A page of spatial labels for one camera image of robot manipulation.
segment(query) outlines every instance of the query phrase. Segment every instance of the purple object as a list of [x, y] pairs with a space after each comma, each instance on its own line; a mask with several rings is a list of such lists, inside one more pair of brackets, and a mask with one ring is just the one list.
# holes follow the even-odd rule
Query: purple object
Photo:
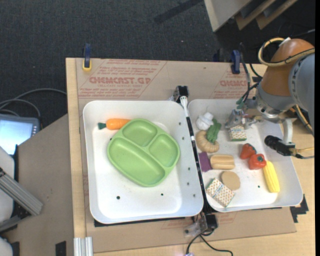
[[199, 153], [199, 162], [202, 172], [207, 172], [212, 169], [207, 152]]

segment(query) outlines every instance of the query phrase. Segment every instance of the green divided plate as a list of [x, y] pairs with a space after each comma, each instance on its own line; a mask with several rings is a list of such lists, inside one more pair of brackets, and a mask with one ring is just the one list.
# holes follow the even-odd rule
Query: green divided plate
[[136, 118], [112, 137], [107, 155], [128, 179], [143, 187], [154, 187], [175, 167], [180, 149], [163, 129], [146, 119]]

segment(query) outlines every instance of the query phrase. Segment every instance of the toy red pepper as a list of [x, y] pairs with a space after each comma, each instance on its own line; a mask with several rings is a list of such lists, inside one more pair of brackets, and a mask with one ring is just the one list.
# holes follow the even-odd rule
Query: toy red pepper
[[256, 149], [250, 143], [246, 143], [242, 146], [240, 158], [247, 159], [252, 155], [255, 155], [256, 153], [257, 153]]
[[261, 169], [267, 165], [267, 161], [263, 154], [253, 154], [250, 156], [248, 163], [250, 170]]

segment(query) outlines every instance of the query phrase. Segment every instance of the black connector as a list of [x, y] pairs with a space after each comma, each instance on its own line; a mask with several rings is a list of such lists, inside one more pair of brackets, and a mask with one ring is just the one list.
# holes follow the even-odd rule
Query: black connector
[[291, 156], [292, 152], [289, 149], [295, 148], [295, 144], [286, 145], [283, 143], [283, 141], [280, 138], [272, 135], [268, 135], [267, 137], [265, 137], [264, 143], [268, 147], [272, 148], [273, 150], [277, 151], [277, 153], [285, 157]]
[[218, 228], [218, 221], [216, 218], [216, 215], [214, 214], [206, 214], [205, 215], [206, 224], [208, 226], [208, 229], [215, 230]]
[[189, 89], [186, 85], [178, 85], [173, 93], [173, 99], [176, 103], [180, 103], [180, 97], [186, 96], [188, 98], [189, 96]]

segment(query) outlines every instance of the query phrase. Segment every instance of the toy green vegetable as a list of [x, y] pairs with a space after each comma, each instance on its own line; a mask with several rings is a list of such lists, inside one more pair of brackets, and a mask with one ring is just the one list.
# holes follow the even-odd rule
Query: toy green vegetable
[[220, 131], [221, 123], [219, 123], [215, 118], [213, 119], [213, 125], [209, 127], [206, 131], [206, 139], [211, 142], [215, 143], [216, 139], [218, 138], [218, 132]]

